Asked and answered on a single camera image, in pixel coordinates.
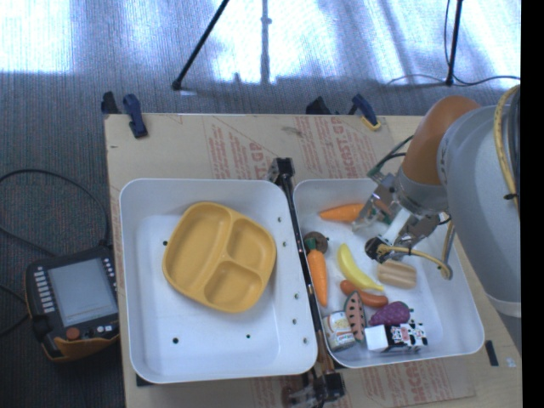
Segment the orange toy carrot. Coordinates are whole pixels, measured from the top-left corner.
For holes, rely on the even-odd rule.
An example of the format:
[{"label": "orange toy carrot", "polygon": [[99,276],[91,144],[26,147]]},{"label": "orange toy carrot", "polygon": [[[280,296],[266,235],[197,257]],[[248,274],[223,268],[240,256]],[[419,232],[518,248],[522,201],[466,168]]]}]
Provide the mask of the orange toy carrot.
[{"label": "orange toy carrot", "polygon": [[309,273],[312,275],[312,282],[314,283],[315,296],[319,303],[323,307],[326,307],[327,278],[325,255],[323,255],[323,252],[315,249],[315,238],[307,239],[304,244],[309,249],[306,258],[308,260]]},{"label": "orange toy carrot", "polygon": [[323,210],[320,212],[320,217],[328,221],[354,222],[364,206],[365,204],[359,203],[344,204],[343,206]]}]

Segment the toy banana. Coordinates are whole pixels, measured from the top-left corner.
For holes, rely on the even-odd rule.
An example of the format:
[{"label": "toy banana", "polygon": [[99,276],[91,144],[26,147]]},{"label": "toy banana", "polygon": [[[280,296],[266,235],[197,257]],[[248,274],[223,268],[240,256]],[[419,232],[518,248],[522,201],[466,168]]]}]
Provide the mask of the toy banana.
[{"label": "toy banana", "polygon": [[338,265],[340,266],[340,270],[342,271],[346,279],[354,283],[359,289],[374,289],[383,291],[383,286],[374,282],[374,280],[370,276],[365,274],[365,272],[357,267],[357,264],[354,261],[354,257],[351,254],[348,245],[346,245],[345,243],[340,245],[340,247],[338,248],[337,260]]}]

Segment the metal pole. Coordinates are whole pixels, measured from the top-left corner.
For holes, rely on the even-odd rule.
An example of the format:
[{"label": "metal pole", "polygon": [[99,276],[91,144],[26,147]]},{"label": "metal pole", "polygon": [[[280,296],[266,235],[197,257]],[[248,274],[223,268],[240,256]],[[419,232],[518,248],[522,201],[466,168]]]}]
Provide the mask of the metal pole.
[{"label": "metal pole", "polygon": [[223,0],[221,2],[221,5],[219,6],[217,12],[213,16],[212,20],[210,21],[210,24],[208,25],[206,31],[204,31],[204,34],[201,36],[200,41],[196,44],[195,49],[193,50],[193,53],[189,57],[189,60],[187,60],[187,63],[184,66],[184,69],[179,73],[179,76],[176,80],[172,82],[172,89],[174,91],[179,91],[181,89],[181,82],[183,81],[185,74],[187,74],[187,71],[189,70],[190,66],[193,64],[193,60],[195,60],[198,53],[201,51],[202,46],[207,40],[207,37],[212,32],[213,27],[215,26],[215,23],[218,22],[219,17],[223,13],[224,9],[227,7],[227,3],[229,0]]},{"label": "metal pole", "polygon": [[457,9],[456,9],[456,20],[453,25],[453,38],[451,39],[451,53],[450,53],[450,63],[448,65],[448,76],[445,79],[445,84],[451,86],[453,84],[453,65],[456,61],[456,49],[457,49],[457,36],[459,35],[459,23],[461,21],[461,9],[462,1],[457,0]]},{"label": "metal pole", "polygon": [[261,50],[261,83],[270,83],[270,56],[269,56],[269,24],[272,20],[269,18],[269,0],[263,0],[263,23],[262,29],[262,50]]}]

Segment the gray carpet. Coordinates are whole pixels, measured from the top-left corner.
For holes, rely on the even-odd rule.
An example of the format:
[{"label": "gray carpet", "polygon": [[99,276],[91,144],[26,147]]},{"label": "gray carpet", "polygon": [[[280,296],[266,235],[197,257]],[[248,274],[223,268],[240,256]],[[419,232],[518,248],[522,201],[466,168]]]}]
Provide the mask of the gray carpet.
[{"label": "gray carpet", "polygon": [[[452,86],[456,0],[447,21],[448,0],[230,0],[173,91],[221,2],[0,0],[0,175],[48,169],[107,206],[108,91],[120,108],[135,94],[143,112],[301,114],[321,96],[347,113],[362,94],[378,115],[423,115],[449,94],[495,105],[519,83],[521,0],[462,2]],[[98,205],[62,180],[21,174],[0,186],[3,227],[59,254],[100,239]],[[0,284],[23,295],[26,265],[44,257],[0,232]],[[25,312],[0,290],[0,331]],[[56,365],[29,320],[0,340],[2,408],[124,406],[118,345]]]}]

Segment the yellow divided plate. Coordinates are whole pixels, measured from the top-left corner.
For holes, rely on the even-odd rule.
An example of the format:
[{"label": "yellow divided plate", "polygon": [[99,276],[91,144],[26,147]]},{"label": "yellow divided plate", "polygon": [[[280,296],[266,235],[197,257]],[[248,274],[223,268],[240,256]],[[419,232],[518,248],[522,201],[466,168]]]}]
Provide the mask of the yellow divided plate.
[{"label": "yellow divided plate", "polygon": [[162,259],[178,292],[213,309],[239,313],[261,297],[276,259],[260,224],[216,202],[197,202],[179,220]]}]

